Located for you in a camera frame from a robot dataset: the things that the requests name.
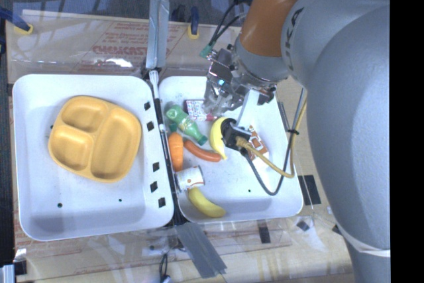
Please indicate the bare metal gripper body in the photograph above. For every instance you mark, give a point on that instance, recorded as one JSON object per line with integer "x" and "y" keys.
{"x": 221, "y": 71}

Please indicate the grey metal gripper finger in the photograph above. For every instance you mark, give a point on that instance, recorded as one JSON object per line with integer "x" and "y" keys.
{"x": 211, "y": 96}
{"x": 232, "y": 101}

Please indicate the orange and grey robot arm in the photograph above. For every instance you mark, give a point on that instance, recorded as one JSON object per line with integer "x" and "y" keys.
{"x": 344, "y": 83}

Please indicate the colourful printed packet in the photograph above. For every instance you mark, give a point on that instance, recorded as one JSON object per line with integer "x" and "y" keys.
{"x": 195, "y": 109}

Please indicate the green plastic bottle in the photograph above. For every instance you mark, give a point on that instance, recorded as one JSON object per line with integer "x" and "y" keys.
{"x": 185, "y": 122}

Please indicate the yellow banana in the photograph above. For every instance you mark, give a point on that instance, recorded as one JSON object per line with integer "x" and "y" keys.
{"x": 203, "y": 205}
{"x": 216, "y": 137}

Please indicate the orange and white carton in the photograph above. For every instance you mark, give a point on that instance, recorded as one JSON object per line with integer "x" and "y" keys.
{"x": 259, "y": 144}

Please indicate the orange sausage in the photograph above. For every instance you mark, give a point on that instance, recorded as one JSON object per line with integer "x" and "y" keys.
{"x": 202, "y": 151}

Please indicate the orange carrot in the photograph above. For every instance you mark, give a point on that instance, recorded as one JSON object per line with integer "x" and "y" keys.
{"x": 176, "y": 149}

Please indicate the white plastic tray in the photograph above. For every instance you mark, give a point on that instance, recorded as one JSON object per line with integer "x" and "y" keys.
{"x": 79, "y": 208}
{"x": 238, "y": 182}

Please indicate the yellow divided plate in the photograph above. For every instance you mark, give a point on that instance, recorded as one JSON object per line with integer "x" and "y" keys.
{"x": 96, "y": 139}

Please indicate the brown cardboard board red print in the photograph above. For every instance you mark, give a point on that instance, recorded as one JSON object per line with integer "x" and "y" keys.
{"x": 83, "y": 39}

